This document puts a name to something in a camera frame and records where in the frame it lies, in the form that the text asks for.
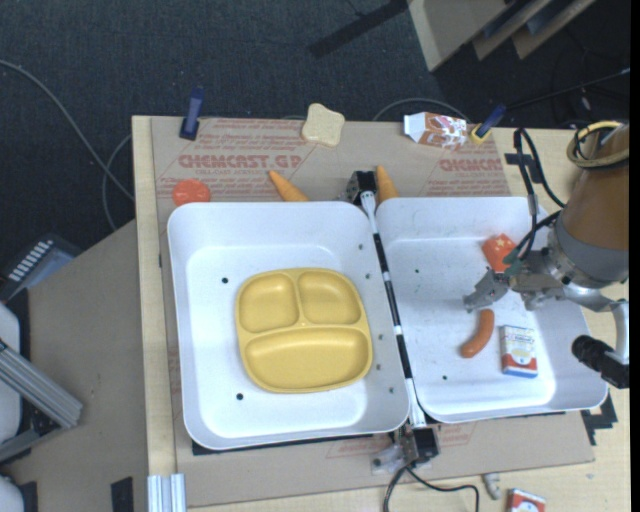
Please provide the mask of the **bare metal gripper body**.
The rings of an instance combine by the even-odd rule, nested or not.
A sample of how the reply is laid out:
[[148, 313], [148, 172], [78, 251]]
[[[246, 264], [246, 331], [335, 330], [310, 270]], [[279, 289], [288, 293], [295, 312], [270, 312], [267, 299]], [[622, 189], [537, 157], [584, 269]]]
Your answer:
[[510, 288], [522, 292], [553, 290], [591, 311], [614, 311], [615, 301], [602, 294], [609, 283], [580, 270], [560, 249], [532, 251], [519, 272], [509, 278]]

